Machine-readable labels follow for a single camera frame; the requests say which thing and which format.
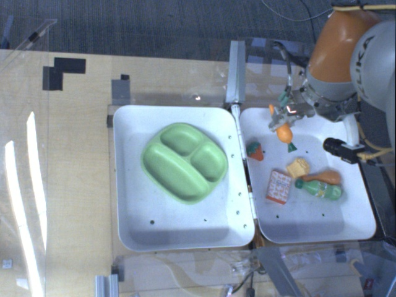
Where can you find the green plastic bottle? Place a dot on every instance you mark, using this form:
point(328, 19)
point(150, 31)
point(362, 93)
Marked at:
point(321, 190)

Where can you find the white plastic tray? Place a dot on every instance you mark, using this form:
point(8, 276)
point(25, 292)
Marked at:
point(309, 221)
point(161, 221)

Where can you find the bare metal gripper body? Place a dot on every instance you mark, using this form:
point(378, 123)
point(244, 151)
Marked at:
point(331, 108)

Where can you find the thin black and white rod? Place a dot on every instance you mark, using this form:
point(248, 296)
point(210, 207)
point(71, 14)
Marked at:
point(240, 135)

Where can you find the black cylinder on white bracket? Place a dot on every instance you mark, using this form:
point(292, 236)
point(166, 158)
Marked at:
point(340, 148)

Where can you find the yellow bread slice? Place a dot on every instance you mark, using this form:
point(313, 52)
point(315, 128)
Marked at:
point(297, 167)

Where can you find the red strawberry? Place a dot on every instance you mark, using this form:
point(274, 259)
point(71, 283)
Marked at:
point(256, 153)

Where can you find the green divided plate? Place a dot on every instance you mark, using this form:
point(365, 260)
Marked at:
point(182, 166)

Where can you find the brown chicken drumstick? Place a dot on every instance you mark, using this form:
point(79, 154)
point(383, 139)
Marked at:
point(328, 177)

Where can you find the orange carrot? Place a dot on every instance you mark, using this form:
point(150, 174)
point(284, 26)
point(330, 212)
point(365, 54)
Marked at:
point(284, 134)

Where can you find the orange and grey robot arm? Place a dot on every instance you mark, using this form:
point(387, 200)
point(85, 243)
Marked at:
point(337, 42)

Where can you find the pale wood board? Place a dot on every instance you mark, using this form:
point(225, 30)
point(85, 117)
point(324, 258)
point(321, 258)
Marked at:
point(77, 172)

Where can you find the orange and white carton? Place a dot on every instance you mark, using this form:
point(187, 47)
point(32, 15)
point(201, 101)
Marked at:
point(278, 187)

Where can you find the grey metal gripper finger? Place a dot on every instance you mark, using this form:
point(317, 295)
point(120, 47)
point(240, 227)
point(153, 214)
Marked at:
point(292, 120)
point(275, 123)

